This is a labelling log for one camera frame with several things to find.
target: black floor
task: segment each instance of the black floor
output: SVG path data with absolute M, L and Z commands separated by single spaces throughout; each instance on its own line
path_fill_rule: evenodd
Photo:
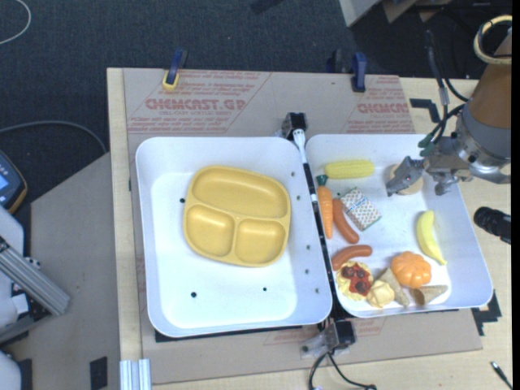
M 389 24 L 375 6 L 346 28 L 338 0 L 22 0 L 28 30 L 0 45 L 0 150 L 24 174 L 31 202 L 102 154 L 86 132 L 108 142 L 106 69 L 167 68 L 183 46 L 187 67 L 325 72 L 327 58 L 363 52 L 368 73 L 431 76 L 424 48 L 430 29 L 450 78 L 478 79 L 471 42 L 480 24 L 510 14 L 512 0 L 454 0 L 423 23 L 410 11 Z M 0 41 L 19 32 L 27 12 L 0 0 Z

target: black pen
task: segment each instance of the black pen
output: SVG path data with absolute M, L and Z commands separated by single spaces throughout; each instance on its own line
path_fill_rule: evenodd
M 498 364 L 496 364 L 496 362 L 494 361 L 491 361 L 491 365 L 493 367 L 493 369 L 496 371 L 496 373 L 498 374 L 498 376 L 504 380 L 504 383 L 506 383 L 508 385 L 508 387 L 513 390 L 513 386 L 511 385 L 511 383 L 509 382 L 509 380 L 507 380 L 507 377 L 505 376 L 504 374 L 504 371 L 502 371 L 502 369 L 498 366 Z

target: banana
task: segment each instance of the banana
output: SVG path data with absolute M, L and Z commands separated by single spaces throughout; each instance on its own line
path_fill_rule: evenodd
M 434 218 L 435 213 L 432 210 L 424 211 L 419 216 L 417 222 L 417 238 L 422 252 L 444 265 L 446 264 L 446 260 L 442 257 L 442 253 L 433 236 Z

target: blue screen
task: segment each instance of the blue screen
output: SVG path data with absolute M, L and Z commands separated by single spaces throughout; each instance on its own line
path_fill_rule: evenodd
M 5 188 L 8 184 L 7 179 L 0 175 L 0 189 Z

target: orange pumpkin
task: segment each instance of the orange pumpkin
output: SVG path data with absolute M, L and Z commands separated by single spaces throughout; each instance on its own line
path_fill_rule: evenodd
M 423 256 L 404 251 L 392 259 L 390 267 L 397 281 L 410 288 L 420 288 L 431 280 L 431 266 Z

